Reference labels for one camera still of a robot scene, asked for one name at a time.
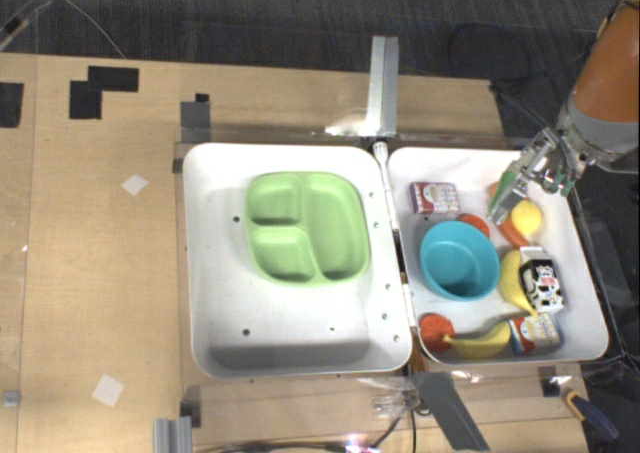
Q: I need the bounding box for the black and white cow carton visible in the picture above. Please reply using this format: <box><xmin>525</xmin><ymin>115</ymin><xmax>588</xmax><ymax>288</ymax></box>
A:
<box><xmin>518</xmin><ymin>246</ymin><xmax>567</xmax><ymax>315</ymax></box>

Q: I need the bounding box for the purple and white carton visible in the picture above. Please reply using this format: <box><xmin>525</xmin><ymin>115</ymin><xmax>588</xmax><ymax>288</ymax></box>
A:
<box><xmin>409</xmin><ymin>181</ymin><xmax>462</xmax><ymax>216</ymax></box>

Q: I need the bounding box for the red toy tomato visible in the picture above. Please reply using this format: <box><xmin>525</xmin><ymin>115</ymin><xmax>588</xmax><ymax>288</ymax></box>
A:
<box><xmin>456</xmin><ymin>212</ymin><xmax>492</xmax><ymax>240</ymax></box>

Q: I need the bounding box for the red-orange round toy fruit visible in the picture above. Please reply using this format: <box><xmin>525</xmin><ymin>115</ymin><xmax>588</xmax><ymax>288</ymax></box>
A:
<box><xmin>418</xmin><ymin>313</ymin><xmax>457</xmax><ymax>355</ymax></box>

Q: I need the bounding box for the yellow banana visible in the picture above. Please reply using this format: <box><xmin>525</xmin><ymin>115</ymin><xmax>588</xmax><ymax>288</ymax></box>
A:
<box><xmin>498</xmin><ymin>249</ymin><xmax>540</xmax><ymax>318</ymax></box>
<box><xmin>441</xmin><ymin>321</ymin><xmax>513</xmax><ymax>361</ymax></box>

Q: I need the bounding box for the blue bowl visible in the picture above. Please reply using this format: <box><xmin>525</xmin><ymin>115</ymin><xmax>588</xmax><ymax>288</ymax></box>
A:
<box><xmin>418</xmin><ymin>219</ymin><xmax>502</xmax><ymax>303</ymax></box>

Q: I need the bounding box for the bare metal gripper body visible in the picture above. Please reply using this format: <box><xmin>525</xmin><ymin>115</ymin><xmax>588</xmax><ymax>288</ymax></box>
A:
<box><xmin>517</xmin><ymin>128</ymin><xmax>585</xmax><ymax>198</ymax></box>

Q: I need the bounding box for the yellow lemon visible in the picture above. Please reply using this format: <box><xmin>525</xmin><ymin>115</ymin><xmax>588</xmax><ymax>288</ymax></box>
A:
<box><xmin>509</xmin><ymin>199</ymin><xmax>544</xmax><ymax>238</ymax></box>

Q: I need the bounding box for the white plastic tray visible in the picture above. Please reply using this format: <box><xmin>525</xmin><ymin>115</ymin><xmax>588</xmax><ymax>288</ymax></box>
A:
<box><xmin>386</xmin><ymin>146</ymin><xmax>611</xmax><ymax>368</ymax></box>
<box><xmin>181</xmin><ymin>141</ymin><xmax>414</xmax><ymax>381</ymax></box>

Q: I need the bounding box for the orange carrot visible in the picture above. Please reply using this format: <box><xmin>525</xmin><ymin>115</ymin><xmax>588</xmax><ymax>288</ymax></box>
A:
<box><xmin>488</xmin><ymin>182</ymin><xmax>532</xmax><ymax>250</ymax></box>

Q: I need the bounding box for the orange and white carton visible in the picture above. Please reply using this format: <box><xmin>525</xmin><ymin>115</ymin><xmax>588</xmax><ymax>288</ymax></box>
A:
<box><xmin>508</xmin><ymin>311</ymin><xmax>563</xmax><ymax>357</ymax></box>

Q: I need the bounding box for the green divided plate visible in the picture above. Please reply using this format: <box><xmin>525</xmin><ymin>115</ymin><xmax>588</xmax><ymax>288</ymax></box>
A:
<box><xmin>244</xmin><ymin>170</ymin><xmax>372</xmax><ymax>286</ymax></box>

